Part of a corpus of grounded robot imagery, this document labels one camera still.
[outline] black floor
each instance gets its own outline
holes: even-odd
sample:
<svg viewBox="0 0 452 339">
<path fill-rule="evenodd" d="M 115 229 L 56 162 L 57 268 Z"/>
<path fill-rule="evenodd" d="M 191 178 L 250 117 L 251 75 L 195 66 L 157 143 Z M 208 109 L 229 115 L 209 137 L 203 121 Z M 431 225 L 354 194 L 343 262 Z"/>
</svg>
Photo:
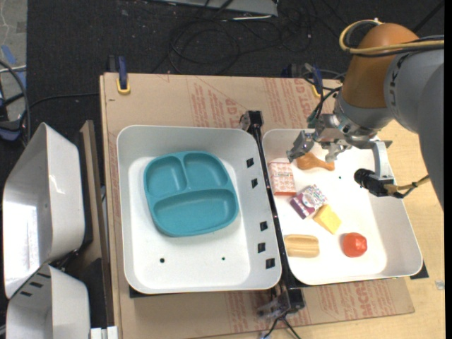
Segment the black floor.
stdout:
<svg viewBox="0 0 452 339">
<path fill-rule="evenodd" d="M 153 1 L 28 0 L 30 104 L 69 95 L 33 105 L 32 131 L 44 121 L 71 138 L 92 119 L 101 152 L 96 94 L 111 54 L 125 56 L 131 73 L 278 77 L 289 64 L 345 72 L 350 57 L 338 36 L 357 20 L 444 34 L 444 0 L 281 0 L 278 18 L 218 21 L 242 15 Z M 19 142 L 0 141 L 1 188 L 22 151 Z"/>
</svg>

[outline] toy tomato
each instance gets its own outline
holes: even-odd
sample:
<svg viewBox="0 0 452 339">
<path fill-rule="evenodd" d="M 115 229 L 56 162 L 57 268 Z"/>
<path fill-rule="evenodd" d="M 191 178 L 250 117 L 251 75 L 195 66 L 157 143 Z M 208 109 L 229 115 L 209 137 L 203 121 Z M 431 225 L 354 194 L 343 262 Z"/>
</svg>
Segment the toy tomato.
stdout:
<svg viewBox="0 0 452 339">
<path fill-rule="evenodd" d="M 367 251 L 367 239 L 357 232 L 351 232 L 344 236 L 342 248 L 348 257 L 359 257 Z"/>
</svg>

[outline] white plastic container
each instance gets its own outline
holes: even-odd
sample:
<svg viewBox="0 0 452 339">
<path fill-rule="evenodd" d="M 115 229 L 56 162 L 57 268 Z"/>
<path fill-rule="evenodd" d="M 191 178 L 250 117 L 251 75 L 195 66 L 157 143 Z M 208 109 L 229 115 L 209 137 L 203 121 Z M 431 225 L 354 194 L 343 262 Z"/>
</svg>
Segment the white plastic container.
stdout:
<svg viewBox="0 0 452 339">
<path fill-rule="evenodd" d="M 6 339 L 87 339 L 89 332 L 85 285 L 47 264 L 8 303 Z"/>
<path fill-rule="evenodd" d="M 77 147 L 42 123 L 3 194 L 6 296 L 43 264 L 78 249 L 85 234 Z"/>
<path fill-rule="evenodd" d="M 267 132 L 263 136 L 267 163 L 289 162 L 286 151 L 293 146 L 299 132 L 298 129 Z M 312 149 L 312 153 L 321 159 L 327 152 L 317 143 Z M 307 234 L 319 239 L 320 254 L 317 257 L 288 257 L 290 270 L 302 283 L 323 285 L 409 276 L 422 267 L 422 255 L 403 200 L 376 197 L 361 188 L 354 180 L 354 173 L 359 168 L 375 170 L 371 150 L 346 150 L 339 154 L 332 172 L 323 168 L 300 170 L 296 162 L 292 162 L 297 191 L 317 185 L 342 220 L 335 234 L 314 222 L 312 217 L 301 219 L 290 205 L 290 197 L 275 196 L 284 237 Z M 368 249 L 363 256 L 350 258 L 343 253 L 341 239 L 348 232 L 358 232 L 367 238 Z"/>
<path fill-rule="evenodd" d="M 221 230 L 170 237 L 157 230 L 143 173 L 156 157 L 199 150 L 216 155 L 239 201 L 237 218 Z M 129 126 L 117 138 L 124 270 L 144 294 L 264 290 L 281 276 L 280 254 L 258 148 L 239 129 Z"/>
</svg>

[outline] blue plate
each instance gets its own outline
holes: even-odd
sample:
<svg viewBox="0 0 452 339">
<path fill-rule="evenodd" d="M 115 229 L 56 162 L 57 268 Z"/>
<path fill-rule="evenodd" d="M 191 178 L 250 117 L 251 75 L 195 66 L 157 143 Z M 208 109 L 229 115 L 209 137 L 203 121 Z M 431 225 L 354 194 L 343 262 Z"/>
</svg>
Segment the blue plate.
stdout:
<svg viewBox="0 0 452 339">
<path fill-rule="evenodd" d="M 144 189 L 155 225 L 173 237 L 222 229 L 239 212 L 225 166 L 208 152 L 186 151 L 155 158 L 145 168 Z"/>
</svg>

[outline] cardboard sheet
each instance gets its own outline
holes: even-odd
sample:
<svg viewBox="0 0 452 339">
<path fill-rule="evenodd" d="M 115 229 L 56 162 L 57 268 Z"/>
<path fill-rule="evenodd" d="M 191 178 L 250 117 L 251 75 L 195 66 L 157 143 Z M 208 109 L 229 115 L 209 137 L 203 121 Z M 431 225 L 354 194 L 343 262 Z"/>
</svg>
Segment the cardboard sheet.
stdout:
<svg viewBox="0 0 452 339">
<path fill-rule="evenodd" d="M 262 111 L 265 131 L 303 129 L 319 102 L 312 87 L 302 79 L 129 74 L 131 94 L 120 95 L 116 78 L 106 73 L 100 85 L 114 313 L 120 336 L 188 339 L 268 330 L 273 321 L 257 314 L 270 300 L 267 291 L 130 298 L 123 267 L 116 139 L 133 124 L 237 128 L 247 110 Z M 324 112 L 331 112 L 333 103 L 327 100 Z M 306 287 L 303 293 L 306 307 L 288 316 L 293 326 L 414 311 L 403 278 Z"/>
</svg>

